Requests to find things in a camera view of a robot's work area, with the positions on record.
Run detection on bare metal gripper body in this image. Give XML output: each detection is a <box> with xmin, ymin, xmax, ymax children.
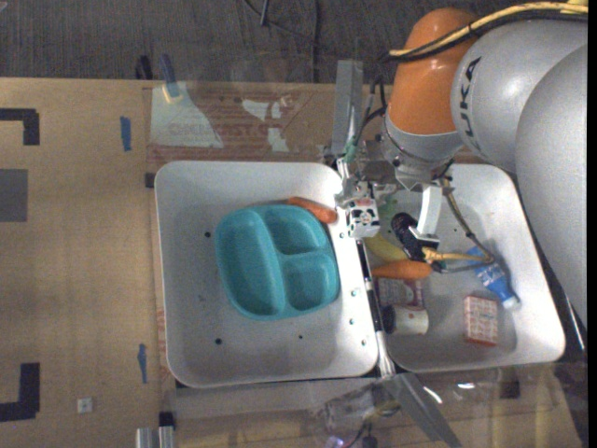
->
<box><xmin>356</xmin><ymin>138</ymin><xmax>423</xmax><ymax>190</ymax></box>

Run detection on white carton with black spots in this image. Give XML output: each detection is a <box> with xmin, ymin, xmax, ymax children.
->
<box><xmin>347</xmin><ymin>203</ymin><xmax>382</xmax><ymax>240</ymax></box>

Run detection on pale green broccoli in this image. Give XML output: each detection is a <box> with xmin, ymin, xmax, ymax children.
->
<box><xmin>373</xmin><ymin>189</ymin><xmax>400</xmax><ymax>226</ymax></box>

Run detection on orange carrot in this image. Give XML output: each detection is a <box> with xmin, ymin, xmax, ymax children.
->
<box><xmin>286</xmin><ymin>196</ymin><xmax>339</xmax><ymax>225</ymax></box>
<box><xmin>370</xmin><ymin>259</ymin><xmax>434</xmax><ymax>281</ymax></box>

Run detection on yellow banana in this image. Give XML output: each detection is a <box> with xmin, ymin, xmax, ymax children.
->
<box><xmin>363</xmin><ymin>233</ymin><xmax>410</xmax><ymax>262</ymax></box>

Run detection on pink and white packet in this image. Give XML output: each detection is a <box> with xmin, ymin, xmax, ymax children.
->
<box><xmin>376</xmin><ymin>277</ymin><xmax>425</xmax><ymax>308</ymax></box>

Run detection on thin black and white rod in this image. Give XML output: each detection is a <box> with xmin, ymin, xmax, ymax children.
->
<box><xmin>356</xmin><ymin>238</ymin><xmax>389</xmax><ymax>376</ymax></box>

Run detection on teal divided plate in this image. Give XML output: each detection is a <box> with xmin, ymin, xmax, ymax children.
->
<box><xmin>214</xmin><ymin>203</ymin><xmax>341</xmax><ymax>322</ymax></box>

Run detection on white can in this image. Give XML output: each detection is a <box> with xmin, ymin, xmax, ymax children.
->
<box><xmin>382</xmin><ymin>302</ymin><xmax>430</xmax><ymax>337</ymax></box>

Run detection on blue clear plastic bottle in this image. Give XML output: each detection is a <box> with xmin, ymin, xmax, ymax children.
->
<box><xmin>465</xmin><ymin>245</ymin><xmax>521</xmax><ymax>311</ymax></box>

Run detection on red and white carton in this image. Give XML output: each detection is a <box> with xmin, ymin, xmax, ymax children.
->
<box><xmin>462</xmin><ymin>294</ymin><xmax>500</xmax><ymax>347</ymax></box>

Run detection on white plastic tray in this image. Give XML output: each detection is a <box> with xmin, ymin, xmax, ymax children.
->
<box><xmin>361</xmin><ymin>163</ymin><xmax>567</xmax><ymax>373</ymax></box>
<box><xmin>153</xmin><ymin>160</ymin><xmax>380</xmax><ymax>389</ymax></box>

